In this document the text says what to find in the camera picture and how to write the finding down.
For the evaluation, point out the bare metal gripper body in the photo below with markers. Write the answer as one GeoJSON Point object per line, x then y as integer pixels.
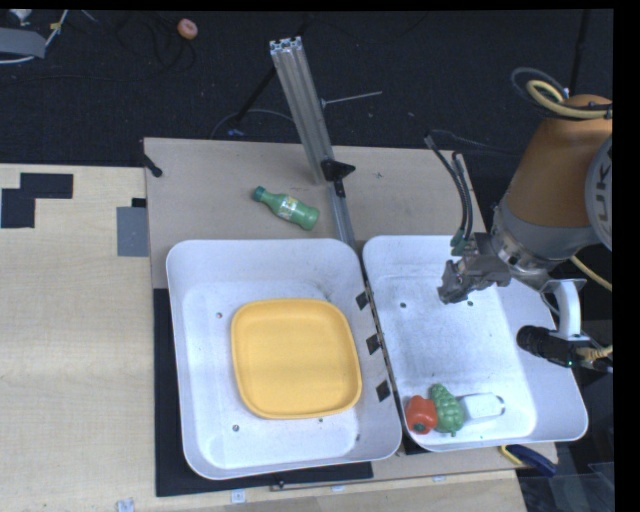
{"type": "Point", "coordinates": [487, 267]}

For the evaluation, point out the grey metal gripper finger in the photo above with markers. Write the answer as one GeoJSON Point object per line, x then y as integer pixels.
{"type": "Point", "coordinates": [448, 280]}
{"type": "Point", "coordinates": [466, 291]}

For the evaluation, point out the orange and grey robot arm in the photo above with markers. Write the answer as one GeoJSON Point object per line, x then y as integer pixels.
{"type": "Point", "coordinates": [552, 175]}

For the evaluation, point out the white plastic tray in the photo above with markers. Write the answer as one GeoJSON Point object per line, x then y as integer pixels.
{"type": "Point", "coordinates": [450, 345]}
{"type": "Point", "coordinates": [210, 400]}

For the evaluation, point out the white plastic bottle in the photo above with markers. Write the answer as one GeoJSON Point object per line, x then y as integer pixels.
{"type": "Point", "coordinates": [482, 406]}

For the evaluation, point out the green toy grapes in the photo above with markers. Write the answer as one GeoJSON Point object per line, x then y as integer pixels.
{"type": "Point", "coordinates": [447, 410]}

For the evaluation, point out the red toy pepper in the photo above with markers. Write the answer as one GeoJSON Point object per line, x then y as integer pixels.
{"type": "Point", "coordinates": [419, 412]}

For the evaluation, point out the green plastic bottle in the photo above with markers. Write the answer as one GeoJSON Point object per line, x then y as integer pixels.
{"type": "Point", "coordinates": [292, 210]}

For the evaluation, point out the yellow plate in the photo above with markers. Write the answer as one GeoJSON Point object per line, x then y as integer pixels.
{"type": "Point", "coordinates": [295, 357]}

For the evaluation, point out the pale brown flat board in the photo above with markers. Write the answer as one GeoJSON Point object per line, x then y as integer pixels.
{"type": "Point", "coordinates": [215, 200]}

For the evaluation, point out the orange doughnut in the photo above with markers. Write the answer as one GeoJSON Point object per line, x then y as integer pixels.
{"type": "Point", "coordinates": [188, 28]}

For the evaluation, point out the black cylinder on white bracket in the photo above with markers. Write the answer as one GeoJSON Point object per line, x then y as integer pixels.
{"type": "Point", "coordinates": [547, 345]}

